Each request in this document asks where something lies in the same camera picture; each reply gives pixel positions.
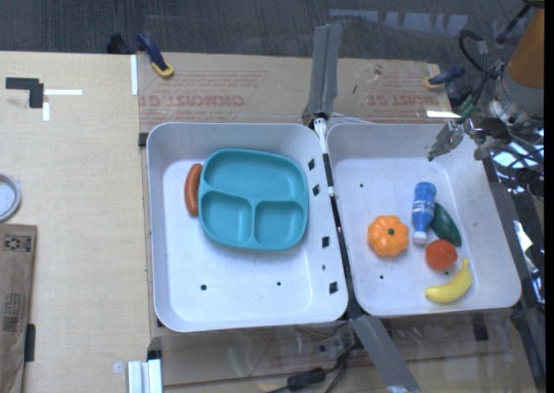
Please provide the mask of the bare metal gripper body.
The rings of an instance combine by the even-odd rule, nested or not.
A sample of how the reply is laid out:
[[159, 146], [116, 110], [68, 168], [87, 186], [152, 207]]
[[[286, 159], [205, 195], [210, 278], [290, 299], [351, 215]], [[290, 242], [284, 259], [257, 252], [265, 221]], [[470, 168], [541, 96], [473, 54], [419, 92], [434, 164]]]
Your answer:
[[492, 100], [483, 104], [472, 112], [462, 127], [473, 138], [490, 137], [505, 144], [512, 141], [528, 145], [543, 143], [543, 119], [510, 101]]

